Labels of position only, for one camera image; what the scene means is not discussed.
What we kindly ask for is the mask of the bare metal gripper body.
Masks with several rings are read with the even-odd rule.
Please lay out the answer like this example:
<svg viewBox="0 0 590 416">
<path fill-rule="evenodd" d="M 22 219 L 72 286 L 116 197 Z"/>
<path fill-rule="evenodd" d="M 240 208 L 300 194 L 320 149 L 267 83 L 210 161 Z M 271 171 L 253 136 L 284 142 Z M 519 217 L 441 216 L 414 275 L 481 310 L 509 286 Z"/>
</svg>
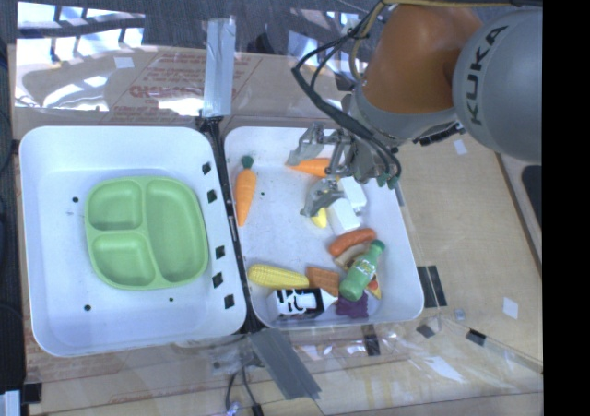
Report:
<svg viewBox="0 0 590 416">
<path fill-rule="evenodd" d="M 387 175 L 387 159 L 368 140 L 345 129 L 324 132 L 324 142 L 333 147 L 326 168 L 329 177 L 350 177 L 359 184 Z"/>
</svg>

